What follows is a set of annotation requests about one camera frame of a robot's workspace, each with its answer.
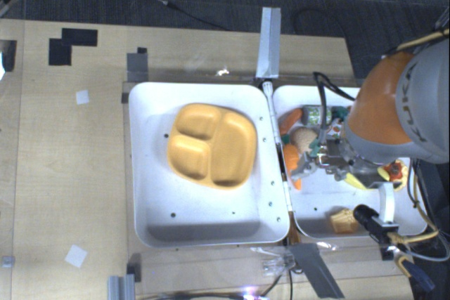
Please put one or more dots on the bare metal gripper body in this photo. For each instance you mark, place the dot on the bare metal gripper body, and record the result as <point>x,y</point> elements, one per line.
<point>337,158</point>

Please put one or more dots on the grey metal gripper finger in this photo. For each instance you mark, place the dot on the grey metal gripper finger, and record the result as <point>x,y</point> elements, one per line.
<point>302,172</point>
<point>306,158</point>

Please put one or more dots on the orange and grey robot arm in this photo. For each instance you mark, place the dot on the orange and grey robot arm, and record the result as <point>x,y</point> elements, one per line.
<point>383,105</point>

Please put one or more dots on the orange carrot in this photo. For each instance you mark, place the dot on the orange carrot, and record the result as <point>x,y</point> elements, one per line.
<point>290,119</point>
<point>291,156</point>

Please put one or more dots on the tan bread roll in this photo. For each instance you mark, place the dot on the tan bread roll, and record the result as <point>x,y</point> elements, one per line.
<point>303,140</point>

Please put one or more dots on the yellow banana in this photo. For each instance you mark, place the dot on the yellow banana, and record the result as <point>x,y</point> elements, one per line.
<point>355,182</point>

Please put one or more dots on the white carton with orange print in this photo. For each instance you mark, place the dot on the white carton with orange print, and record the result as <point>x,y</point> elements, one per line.
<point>334,128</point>

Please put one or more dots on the white plastic tray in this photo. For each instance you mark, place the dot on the white plastic tray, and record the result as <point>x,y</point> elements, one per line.
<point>197,214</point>
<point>323,196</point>

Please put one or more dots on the thin black and white rod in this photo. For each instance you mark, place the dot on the thin black and white rod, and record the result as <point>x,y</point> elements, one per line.
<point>275,130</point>

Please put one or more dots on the green and white can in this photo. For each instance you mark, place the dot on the green and white can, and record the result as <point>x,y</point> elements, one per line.
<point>312,115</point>

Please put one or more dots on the dark green broccoli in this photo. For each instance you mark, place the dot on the dark green broccoli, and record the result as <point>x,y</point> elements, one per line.
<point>340,112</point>

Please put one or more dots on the yellow pizza slice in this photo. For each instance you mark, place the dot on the yellow pizza slice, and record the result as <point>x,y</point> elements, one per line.
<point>395,170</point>

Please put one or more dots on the yellow waffle biscuit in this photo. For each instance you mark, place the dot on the yellow waffle biscuit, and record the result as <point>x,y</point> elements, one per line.
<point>342,221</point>

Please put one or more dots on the orange divided plate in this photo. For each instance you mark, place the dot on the orange divided plate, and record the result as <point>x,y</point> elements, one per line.
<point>214,147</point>

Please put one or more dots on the black cylinder on white bracket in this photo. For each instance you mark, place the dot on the black cylinder on white bracket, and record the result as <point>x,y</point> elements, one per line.
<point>372,219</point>

